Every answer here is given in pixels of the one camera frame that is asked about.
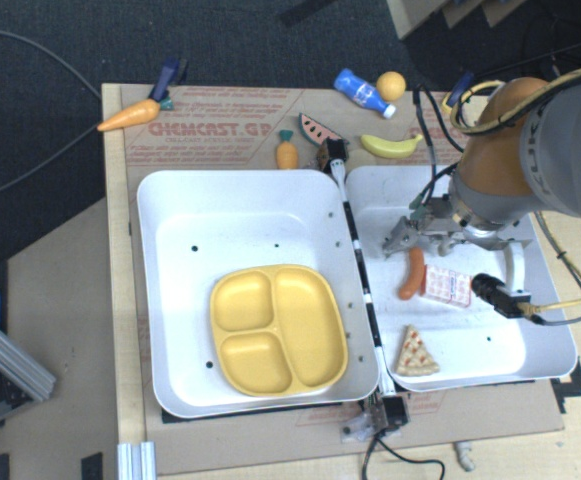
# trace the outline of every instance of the toy watermelon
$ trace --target toy watermelon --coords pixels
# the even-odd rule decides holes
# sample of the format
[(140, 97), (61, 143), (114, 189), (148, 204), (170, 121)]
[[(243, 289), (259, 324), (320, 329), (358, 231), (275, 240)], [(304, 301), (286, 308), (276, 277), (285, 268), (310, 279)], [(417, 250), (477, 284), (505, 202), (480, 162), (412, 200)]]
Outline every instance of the toy watermelon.
[(315, 146), (321, 146), (326, 139), (344, 140), (338, 133), (303, 113), (299, 114), (299, 129), (303, 136)]

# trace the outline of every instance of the toy pizza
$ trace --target toy pizza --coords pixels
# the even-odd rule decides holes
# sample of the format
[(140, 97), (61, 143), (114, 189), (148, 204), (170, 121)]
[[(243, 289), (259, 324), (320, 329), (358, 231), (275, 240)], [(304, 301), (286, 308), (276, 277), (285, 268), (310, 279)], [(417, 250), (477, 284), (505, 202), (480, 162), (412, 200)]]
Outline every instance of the toy pizza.
[(438, 371), (439, 365), (428, 352), (419, 331), (413, 325), (409, 325), (397, 362), (397, 374), (404, 377), (418, 377), (432, 375)]

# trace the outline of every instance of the yellow banana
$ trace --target yellow banana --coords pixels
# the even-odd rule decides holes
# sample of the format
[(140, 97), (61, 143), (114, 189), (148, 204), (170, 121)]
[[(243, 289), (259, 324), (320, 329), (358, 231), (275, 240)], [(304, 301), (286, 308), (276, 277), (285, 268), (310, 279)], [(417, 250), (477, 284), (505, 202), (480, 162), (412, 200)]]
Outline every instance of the yellow banana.
[(370, 153), (381, 158), (406, 158), (414, 153), (421, 139), (423, 139), (421, 134), (400, 141), (386, 140), (374, 135), (362, 135), (361, 144)]

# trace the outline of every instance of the wooden table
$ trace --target wooden table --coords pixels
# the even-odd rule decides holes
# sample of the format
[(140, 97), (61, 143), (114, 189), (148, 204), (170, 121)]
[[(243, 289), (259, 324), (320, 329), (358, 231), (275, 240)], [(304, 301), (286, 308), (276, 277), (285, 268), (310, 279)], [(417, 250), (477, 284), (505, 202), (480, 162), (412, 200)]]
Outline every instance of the wooden table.
[[(315, 95), (326, 94), (325, 91)], [(108, 84), (103, 88), (104, 117), (122, 108), (121, 86)], [(105, 134), (105, 163), (112, 283), (112, 310), (114, 320), (114, 350), (117, 389), (118, 436), (120, 443), (138, 444), (147, 440), (144, 386), (141, 376), (139, 327), (135, 297), (135, 265), (132, 239), (129, 234), (130, 204), (128, 197), (128, 171), (126, 144), (123, 131)], [(562, 215), (550, 215), (549, 222), (558, 240), (567, 249), (569, 257), (581, 269), (581, 222)], [(560, 297), (563, 300), (579, 296), (578, 289), (569, 274), (553, 258), (551, 249), (542, 242), (548, 264)], [(573, 326), (581, 360), (581, 323)], [(519, 407), (528, 400), (515, 401)], [(515, 437), (482, 439), (472, 443), (470, 457), (476, 465), (471, 478), (525, 479), (581, 478), (581, 397), (566, 401), (567, 413), (563, 416), (565, 429), (557, 432)], [(280, 436), (284, 429), (279, 429)], [(414, 459), (435, 458), (445, 462), (446, 477), (456, 478), (463, 473), (451, 445), (416, 447), (399, 450)], [(293, 460), (258, 466), (242, 466), (231, 469), (198, 471), (188, 474), (161, 476), (173, 479), (235, 479), (235, 478), (358, 478), (362, 455), (343, 454), (311, 460)], [(370, 476), (389, 478), (437, 478), (438, 466), (415, 466), (398, 463), (387, 453), (375, 452), (370, 465)]]

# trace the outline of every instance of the black floor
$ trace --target black floor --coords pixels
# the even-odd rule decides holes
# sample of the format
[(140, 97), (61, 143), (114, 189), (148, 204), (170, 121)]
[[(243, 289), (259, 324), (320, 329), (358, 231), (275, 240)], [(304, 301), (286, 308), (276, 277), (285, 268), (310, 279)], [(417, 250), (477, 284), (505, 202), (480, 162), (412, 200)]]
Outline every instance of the black floor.
[[(404, 41), (386, 0), (0, 0), (0, 30), (74, 66), (95, 88), (153, 83), (170, 55), (188, 84), (330, 87), (343, 67), (374, 80), (447, 90), (477, 74), (581, 42), (581, 0), (529, 0), (495, 28), (477, 10), (449, 30), (435, 14)], [(554, 78), (581, 66), (581, 47), (497, 72)], [(100, 120), (100, 102), (34, 46), (0, 36), (0, 187)], [(101, 137), (0, 191), (0, 262), (104, 196)]]

